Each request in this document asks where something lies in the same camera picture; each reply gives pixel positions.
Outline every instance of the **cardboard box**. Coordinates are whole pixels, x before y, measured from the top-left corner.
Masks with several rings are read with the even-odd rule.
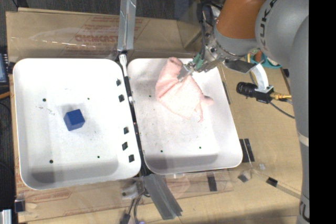
[[[113,58],[113,50],[117,41],[114,39],[93,40],[90,36],[106,35],[115,36],[118,30],[118,17],[113,15],[93,15],[82,13],[66,13],[52,10],[19,9],[18,12],[6,13],[7,40],[9,60],[13,63],[20,59],[29,57],[96,57]],[[128,53],[129,61],[136,58],[167,58],[176,56],[179,58],[192,57],[193,52],[187,51],[181,42],[178,25],[175,20],[161,20],[151,18],[137,18],[134,37],[134,50]],[[288,93],[285,80],[280,70],[267,70],[270,84],[275,86],[278,92]],[[173,195],[181,201],[186,215],[192,214],[188,211],[191,208],[198,208],[200,196],[216,193],[214,198],[204,198],[208,202],[204,210],[210,210],[201,218],[195,215],[194,220],[217,221],[218,219],[232,220],[239,215],[254,215],[257,217],[268,216],[266,210],[270,210],[265,202],[255,202],[262,192],[267,195],[266,199],[280,210],[284,204],[288,204],[290,214],[292,208],[296,209],[300,195],[302,167],[298,138],[296,136],[295,121],[287,118],[269,105],[258,103],[253,99],[246,99],[235,93],[235,88],[240,81],[249,81],[248,75],[236,73],[232,70],[221,71],[222,81],[227,86],[228,97],[231,103],[231,110],[237,127],[239,138],[249,139],[254,152],[253,162],[242,163],[230,170],[213,172],[217,182],[217,191],[210,191],[209,174],[195,173],[185,174],[174,178],[166,177],[167,184]],[[33,190],[28,188],[21,180],[19,172],[19,158],[17,148],[16,111],[13,91],[13,77],[10,75],[11,85],[11,106],[13,120],[13,140],[15,154],[16,193],[18,202],[24,201],[25,209],[18,214],[20,223],[40,220],[36,223],[48,223],[62,219],[67,221],[81,222],[81,216],[103,218],[104,222],[110,221],[109,212],[116,208],[127,208],[130,199],[122,196],[122,190],[134,184],[139,179],[128,179],[118,182],[104,182],[97,184],[73,186],[55,190]],[[292,108],[284,103],[277,102],[277,105],[292,113]],[[249,185],[239,179],[244,175]],[[271,177],[276,179],[277,188],[266,183]],[[237,196],[232,190],[238,190]],[[281,193],[282,200],[276,200],[280,196],[274,193]],[[220,193],[232,193],[228,196],[219,196]],[[211,206],[211,202],[222,203],[225,199],[231,206],[227,217],[223,216],[227,210],[218,210]],[[158,213],[152,202],[144,198],[141,204],[146,206],[148,214],[156,214],[154,219],[158,220]],[[279,211],[278,216],[287,216],[288,211]]]

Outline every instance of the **gray robot arm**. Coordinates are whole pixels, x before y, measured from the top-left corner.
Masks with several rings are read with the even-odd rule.
[[[221,13],[235,9],[237,2],[233,0],[231,3],[233,4],[230,4],[225,11],[222,9]],[[200,61],[197,58],[199,56],[195,57],[194,61],[186,67],[187,72],[185,74],[190,74],[194,71],[206,72],[216,67],[219,62],[223,62],[227,68],[243,73],[255,72],[257,77],[260,77],[260,80],[258,81],[258,89],[255,86],[252,90],[256,91],[258,101],[268,103],[271,100],[269,96],[272,88],[268,87],[267,79],[262,78],[263,69],[240,59],[253,48],[260,48],[268,58],[289,70],[292,103],[303,165],[300,215],[297,223],[307,224],[310,222],[308,128],[309,0],[266,0],[261,7],[253,7],[253,4],[248,4],[240,6],[240,9],[236,13],[233,12],[233,15],[224,16],[224,19],[230,21],[233,20],[232,18],[235,19],[235,15],[241,13],[241,19],[237,21],[238,29],[236,30],[237,33],[240,33],[240,36],[235,37],[235,33],[232,34],[230,30],[232,25],[230,24],[228,27],[221,26],[220,29],[218,19],[212,30],[207,29],[207,32],[212,34],[208,35],[204,59]],[[239,27],[245,29],[249,25],[249,22],[246,22],[244,17],[245,14],[241,12],[242,9],[245,9],[246,16],[258,9],[253,37],[251,34],[245,35],[245,33],[241,33],[239,29]]]

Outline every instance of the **pink towel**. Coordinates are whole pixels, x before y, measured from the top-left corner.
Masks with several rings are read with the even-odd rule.
[[[175,57],[168,59],[155,86],[156,98],[173,113],[190,119],[196,112],[202,121],[203,110],[213,103],[213,99],[203,95],[192,76],[187,76],[179,82],[177,76],[182,65],[183,63]]]

